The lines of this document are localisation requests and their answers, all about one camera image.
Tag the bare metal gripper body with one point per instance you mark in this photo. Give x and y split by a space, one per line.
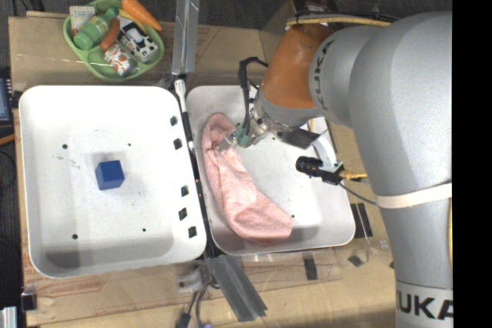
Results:
298 137

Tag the dull grey metal gripper finger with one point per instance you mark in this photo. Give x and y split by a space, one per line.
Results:
227 141

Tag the pink cloth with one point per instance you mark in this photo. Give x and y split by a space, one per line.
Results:
238 188

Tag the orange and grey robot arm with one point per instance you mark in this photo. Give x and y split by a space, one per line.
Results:
399 119

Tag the white plastic tray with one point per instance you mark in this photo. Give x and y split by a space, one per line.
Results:
307 211
127 211

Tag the blue cube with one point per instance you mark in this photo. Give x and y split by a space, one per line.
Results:
109 176

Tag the white carton with cow print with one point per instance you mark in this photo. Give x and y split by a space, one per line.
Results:
140 42

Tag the can with red tomato print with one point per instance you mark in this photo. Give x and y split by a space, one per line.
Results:
120 60

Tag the green divided plate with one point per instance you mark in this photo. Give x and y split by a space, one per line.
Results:
96 65

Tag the yellow banana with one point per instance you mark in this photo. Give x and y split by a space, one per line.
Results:
132 20

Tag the orange carrot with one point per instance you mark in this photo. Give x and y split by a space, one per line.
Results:
140 11

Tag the brown sausage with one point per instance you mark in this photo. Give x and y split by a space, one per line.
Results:
110 34

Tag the green bottle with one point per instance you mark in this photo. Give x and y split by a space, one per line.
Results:
89 33

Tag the white packet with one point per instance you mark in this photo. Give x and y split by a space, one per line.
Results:
80 17

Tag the brown cardboard board red print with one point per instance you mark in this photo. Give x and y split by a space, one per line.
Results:
115 299

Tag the black cylinder on white bracket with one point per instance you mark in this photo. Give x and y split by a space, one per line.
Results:
309 165

